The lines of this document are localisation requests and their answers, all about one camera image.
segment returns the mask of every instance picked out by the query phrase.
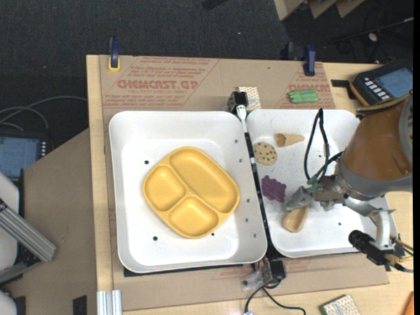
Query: white tray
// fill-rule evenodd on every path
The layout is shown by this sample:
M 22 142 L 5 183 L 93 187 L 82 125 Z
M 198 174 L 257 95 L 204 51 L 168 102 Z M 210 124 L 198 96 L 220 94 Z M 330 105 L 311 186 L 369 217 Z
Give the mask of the white tray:
M 237 117 L 226 112 L 120 112 L 110 122 L 117 243 L 137 273 L 255 263 L 267 240 L 249 156 Z M 236 181 L 240 202 L 213 233 L 187 239 L 170 229 L 142 195 L 146 174 L 173 150 L 193 146 Z
M 274 166 L 257 164 L 260 183 L 268 175 L 271 179 L 286 185 L 285 203 L 299 186 L 306 186 L 303 159 L 317 112 L 317 110 L 255 110 L 247 118 L 247 128 L 253 144 L 267 142 L 276 146 L 274 140 L 276 133 L 305 137 L 302 142 L 276 148 L 278 160 Z M 358 122 L 358 119 L 348 111 L 324 110 L 324 128 L 331 156 L 344 150 Z M 315 174 L 324 162 L 324 141 L 317 125 L 308 157 L 309 174 L 311 176 Z M 327 175 L 332 174 L 334 169 L 335 163 L 332 163 Z M 355 248 L 348 242 L 348 235 L 353 230 L 361 230 L 373 238 L 376 235 L 376 227 L 368 218 L 341 204 L 334 205 L 330 211 L 324 211 L 318 202 L 311 203 L 303 229 L 293 233 L 282 226 L 285 203 L 272 201 L 266 197 L 263 200 L 273 245 L 286 257 L 355 252 Z M 377 198 L 370 203 L 378 208 L 389 208 L 385 198 Z M 396 234 L 392 217 L 390 223 L 391 232 Z

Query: black carpet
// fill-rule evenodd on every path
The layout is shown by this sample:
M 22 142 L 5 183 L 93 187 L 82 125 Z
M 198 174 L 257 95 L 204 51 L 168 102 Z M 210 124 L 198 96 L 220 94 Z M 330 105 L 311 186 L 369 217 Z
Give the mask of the black carpet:
M 0 0 L 0 111 L 54 96 L 86 97 L 85 56 L 106 54 L 111 35 L 119 37 L 121 54 L 277 60 L 293 43 L 297 58 L 312 44 L 323 62 L 413 60 L 413 22 L 381 32 L 376 45 L 360 37 L 328 44 L 413 16 L 413 0 L 367 0 L 345 18 L 333 6 L 317 20 L 302 5 L 283 22 L 273 0 L 215 2 Z M 47 119 L 55 146 L 88 126 L 80 100 L 35 109 Z M 8 122 L 29 131 L 44 128 L 29 112 Z

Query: round cookie with holes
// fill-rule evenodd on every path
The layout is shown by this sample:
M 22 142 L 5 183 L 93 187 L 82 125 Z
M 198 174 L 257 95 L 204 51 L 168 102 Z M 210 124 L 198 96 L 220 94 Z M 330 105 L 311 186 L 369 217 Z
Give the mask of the round cookie with holes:
M 254 144 L 255 161 L 262 165 L 273 165 L 277 162 L 276 149 L 266 142 Z

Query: blue clamp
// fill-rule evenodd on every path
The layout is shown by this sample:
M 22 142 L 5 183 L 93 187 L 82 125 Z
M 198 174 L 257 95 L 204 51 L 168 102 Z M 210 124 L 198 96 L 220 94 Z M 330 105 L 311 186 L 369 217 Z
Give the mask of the blue clamp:
M 304 74 L 315 76 L 315 48 L 313 45 L 307 45 L 303 49 L 303 57 L 306 63 L 303 65 Z
M 110 55 L 108 59 L 108 69 L 111 72 L 118 72 L 121 67 L 120 59 L 118 57 L 118 48 L 119 48 L 118 37 L 111 36 L 109 46 L 108 46 L 108 54 Z

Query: tray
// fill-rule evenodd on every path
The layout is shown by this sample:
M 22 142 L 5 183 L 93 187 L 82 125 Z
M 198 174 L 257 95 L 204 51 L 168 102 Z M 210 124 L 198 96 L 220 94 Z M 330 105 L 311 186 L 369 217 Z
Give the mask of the tray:
M 117 248 L 124 267 L 148 273 L 255 263 L 264 256 L 264 224 L 237 117 L 226 112 L 126 111 L 111 119 L 109 134 Z M 142 194 L 150 170 L 167 154 L 186 146 L 204 151 L 240 189 L 235 211 L 200 239 L 173 232 Z
M 353 230 L 361 230 L 375 237 L 376 226 L 348 207 L 335 204 L 330 211 L 312 202 L 307 220 L 299 232 L 290 232 L 282 225 L 285 203 L 299 186 L 306 184 L 303 159 L 317 110 L 255 110 L 248 115 L 247 128 L 253 144 L 265 142 L 275 147 L 278 160 L 273 166 L 257 164 L 260 184 L 268 176 L 285 185 L 284 203 L 263 197 L 267 223 L 274 247 L 286 257 L 307 257 L 355 252 L 348 242 Z M 342 151 L 358 125 L 358 119 L 344 110 L 324 110 L 324 128 L 328 137 L 331 156 Z M 286 147 L 277 147 L 274 135 L 286 133 L 303 135 L 304 140 Z M 308 157 L 308 172 L 313 175 L 324 164 L 324 142 L 317 127 Z M 334 171 L 334 163 L 327 175 Z M 377 198 L 372 205 L 388 209 L 385 198 Z M 391 232 L 396 227 L 390 216 Z
M 203 151 L 182 147 L 164 157 L 146 176 L 143 196 L 175 232 L 201 238 L 238 206 L 232 177 Z

